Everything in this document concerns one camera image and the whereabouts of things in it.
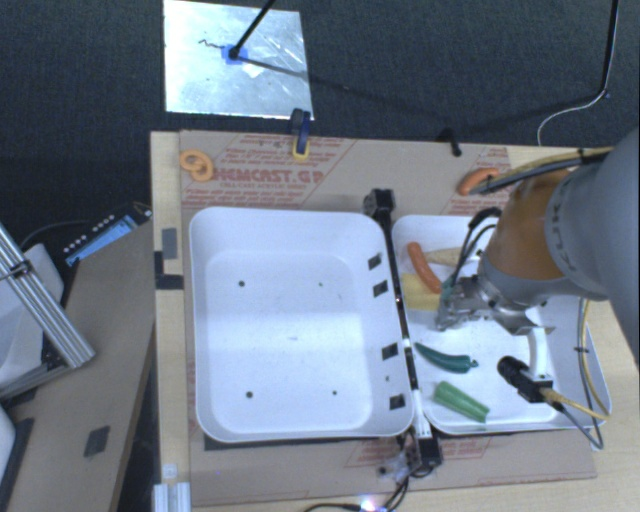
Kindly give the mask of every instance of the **orange sausage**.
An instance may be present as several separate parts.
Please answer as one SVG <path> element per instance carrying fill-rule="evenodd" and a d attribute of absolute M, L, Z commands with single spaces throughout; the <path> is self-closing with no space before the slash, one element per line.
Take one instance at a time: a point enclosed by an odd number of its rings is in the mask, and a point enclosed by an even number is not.
<path fill-rule="evenodd" d="M 461 196 L 468 196 L 471 189 L 479 185 L 482 181 L 486 180 L 489 176 L 495 178 L 500 174 L 500 171 L 495 167 L 486 167 L 482 169 L 476 169 L 475 171 L 467 174 L 460 184 L 458 185 L 458 194 Z"/>
<path fill-rule="evenodd" d="M 187 149 L 180 153 L 180 167 L 190 172 L 195 181 L 209 181 L 213 178 L 211 158 L 197 149 Z"/>
<path fill-rule="evenodd" d="M 431 267 L 427 263 L 420 244 L 418 242 L 409 242 L 407 244 L 407 251 L 409 252 L 409 258 L 411 258 L 413 268 L 415 269 L 416 274 L 418 274 L 418 277 L 420 277 L 420 280 L 433 293 L 441 293 L 442 283 L 440 282 L 440 279 L 438 279 L 438 276 L 433 273 L 433 270 L 431 270 Z"/>

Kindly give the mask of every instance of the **silver metal sheet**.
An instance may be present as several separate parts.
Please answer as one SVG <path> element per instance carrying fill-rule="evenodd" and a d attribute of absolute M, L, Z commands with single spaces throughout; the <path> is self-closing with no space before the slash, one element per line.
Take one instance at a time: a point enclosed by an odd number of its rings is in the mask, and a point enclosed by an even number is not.
<path fill-rule="evenodd" d="M 313 115 L 297 12 L 271 10 L 244 45 L 247 62 L 228 64 L 259 9 L 165 0 L 165 84 L 169 112 L 287 119 Z"/>

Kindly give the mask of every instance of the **black vertical bar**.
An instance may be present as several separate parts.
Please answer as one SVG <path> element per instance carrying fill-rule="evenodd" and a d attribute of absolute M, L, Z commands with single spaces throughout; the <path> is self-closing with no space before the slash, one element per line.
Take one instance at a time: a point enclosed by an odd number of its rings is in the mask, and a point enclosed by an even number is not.
<path fill-rule="evenodd" d="M 258 16 L 256 16 L 256 19 L 253 20 L 253 23 L 249 25 L 249 28 L 247 29 L 247 31 L 240 38 L 240 41 L 238 41 L 238 43 L 229 50 L 230 59 L 236 60 L 238 58 L 238 55 L 240 55 L 240 48 L 242 48 L 242 45 L 247 42 L 247 39 L 249 39 L 249 37 L 251 37 L 251 34 L 256 29 L 256 27 L 260 24 L 260 22 L 262 21 L 262 18 L 265 17 L 265 15 L 269 12 L 269 9 L 271 9 L 271 7 L 273 7 L 273 4 L 275 3 L 276 3 L 276 0 L 267 0 L 267 3 L 264 4 L 264 7 L 258 13 Z"/>

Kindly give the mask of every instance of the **white plastic tray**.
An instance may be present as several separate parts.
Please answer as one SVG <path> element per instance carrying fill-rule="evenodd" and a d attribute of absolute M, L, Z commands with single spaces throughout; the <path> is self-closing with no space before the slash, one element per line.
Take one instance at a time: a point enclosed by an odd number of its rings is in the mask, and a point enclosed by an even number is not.
<path fill-rule="evenodd" d="M 209 436 L 377 437 L 409 426 L 393 284 L 373 220 L 209 208 L 191 222 L 190 249 L 196 413 Z"/>
<path fill-rule="evenodd" d="M 462 245 L 467 232 L 469 218 L 449 216 L 410 215 L 399 219 L 393 228 L 393 242 L 400 273 L 415 273 L 407 254 L 406 246 L 411 241 L 419 242 L 425 252 L 449 249 Z M 487 220 L 477 229 L 489 224 Z M 479 243 L 484 248 L 489 241 L 487 233 Z M 461 276 L 477 271 L 478 258 L 471 258 L 463 267 Z M 453 271 L 444 265 L 431 265 L 434 273 L 444 281 Z M 544 308 L 532 308 L 529 318 L 544 327 L 555 327 L 547 335 L 547 373 L 554 378 L 554 389 L 560 393 L 584 401 L 578 369 L 577 340 L 578 299 L 554 297 Z M 436 312 L 408 310 L 407 320 L 412 342 L 440 352 L 458 355 L 467 354 L 479 363 L 466 374 L 454 374 L 442 370 L 416 354 L 416 371 L 422 392 L 423 408 L 429 421 L 439 430 L 453 435 L 475 433 L 505 433 L 524 430 L 548 430 L 572 428 L 573 425 L 561 413 L 547 404 L 529 404 L 507 384 L 497 372 L 498 361 L 511 355 L 528 364 L 529 345 L 526 336 L 511 336 L 492 320 L 468 322 L 457 329 L 439 332 L 435 328 Z M 588 336 L 590 360 L 594 383 L 605 404 L 610 404 L 602 372 L 597 363 L 595 348 Z M 434 402 L 435 387 L 448 381 L 490 408 L 486 424 L 478 423 Z M 588 416 L 576 413 L 578 420 L 591 427 Z"/>

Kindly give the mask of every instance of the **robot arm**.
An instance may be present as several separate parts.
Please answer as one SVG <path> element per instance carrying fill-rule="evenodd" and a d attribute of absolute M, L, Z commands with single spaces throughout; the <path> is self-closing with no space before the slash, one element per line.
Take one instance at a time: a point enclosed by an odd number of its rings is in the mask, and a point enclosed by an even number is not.
<path fill-rule="evenodd" d="M 610 299 L 638 361 L 638 130 L 603 162 L 529 178 L 514 190 L 478 275 L 442 294 L 438 327 L 489 312 L 512 334 L 553 295 Z"/>

